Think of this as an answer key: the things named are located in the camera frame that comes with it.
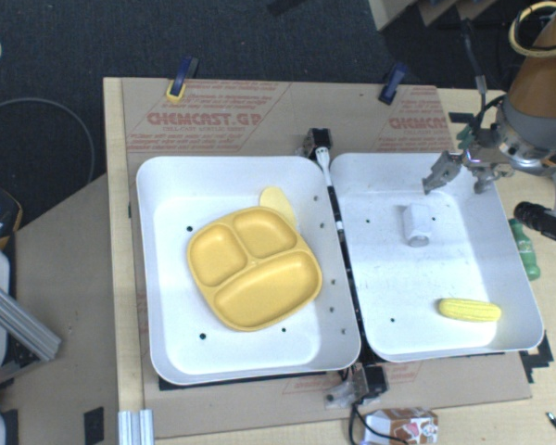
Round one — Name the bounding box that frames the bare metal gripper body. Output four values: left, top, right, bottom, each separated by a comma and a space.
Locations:
461, 128, 556, 179

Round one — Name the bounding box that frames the green bottle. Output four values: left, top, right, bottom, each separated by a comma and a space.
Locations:
508, 217, 542, 282

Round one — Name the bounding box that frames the thin black and white rod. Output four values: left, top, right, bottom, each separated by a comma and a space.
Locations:
315, 146, 368, 366

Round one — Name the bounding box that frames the white plastic tray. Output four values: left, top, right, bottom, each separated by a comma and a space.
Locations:
328, 151, 546, 364
134, 155, 363, 386

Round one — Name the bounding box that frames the yellow corn cob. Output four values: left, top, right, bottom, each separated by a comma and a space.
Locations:
436, 297, 503, 325

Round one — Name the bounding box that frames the pale yellow oval slice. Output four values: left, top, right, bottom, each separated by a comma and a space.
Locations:
259, 185, 299, 231

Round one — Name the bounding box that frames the brown cardboard board red print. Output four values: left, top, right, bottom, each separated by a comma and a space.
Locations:
120, 77, 535, 440

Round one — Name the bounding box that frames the yellow divided plate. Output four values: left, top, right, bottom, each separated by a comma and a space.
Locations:
185, 205, 324, 334

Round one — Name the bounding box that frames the brown and white carton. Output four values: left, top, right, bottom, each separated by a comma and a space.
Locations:
364, 406, 440, 445

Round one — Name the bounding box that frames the black cylinder on white bracket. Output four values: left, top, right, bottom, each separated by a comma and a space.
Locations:
512, 164, 556, 243

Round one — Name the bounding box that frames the black block with thin wires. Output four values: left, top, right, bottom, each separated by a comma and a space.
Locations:
324, 362, 391, 411
299, 127, 334, 158

